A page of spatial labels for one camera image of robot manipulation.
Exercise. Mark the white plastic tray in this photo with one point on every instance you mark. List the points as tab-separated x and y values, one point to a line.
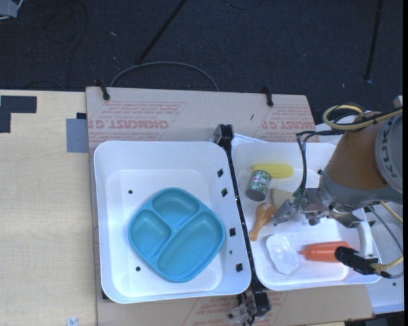
122	161
313	277

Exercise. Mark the orange squeeze bottle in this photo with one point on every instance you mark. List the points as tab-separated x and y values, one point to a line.
321	251

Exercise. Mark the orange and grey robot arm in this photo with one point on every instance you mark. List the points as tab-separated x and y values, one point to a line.
357	161

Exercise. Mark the yellow corn cob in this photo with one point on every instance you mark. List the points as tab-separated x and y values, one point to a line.
275	170

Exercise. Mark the orange chicken drumstick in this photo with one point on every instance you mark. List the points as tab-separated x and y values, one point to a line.
263	216

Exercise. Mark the white fried egg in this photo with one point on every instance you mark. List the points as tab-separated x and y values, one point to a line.
282	253

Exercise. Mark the green patterned can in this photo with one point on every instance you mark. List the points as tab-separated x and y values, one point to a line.
257	185

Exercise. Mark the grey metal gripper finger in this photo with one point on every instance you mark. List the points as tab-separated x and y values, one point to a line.
285	212
314	220

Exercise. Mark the brown cardboard board red print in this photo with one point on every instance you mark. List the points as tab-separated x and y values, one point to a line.
190	114

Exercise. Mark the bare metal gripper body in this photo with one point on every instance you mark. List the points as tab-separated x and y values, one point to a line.
314	202

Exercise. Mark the black cylinder on white bracket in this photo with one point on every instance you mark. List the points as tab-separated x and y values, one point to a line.
352	257

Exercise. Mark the beige wedge slice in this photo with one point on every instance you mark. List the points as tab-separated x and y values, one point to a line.
280	197

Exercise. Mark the blue divided plate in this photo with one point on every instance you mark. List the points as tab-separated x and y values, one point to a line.
177	236

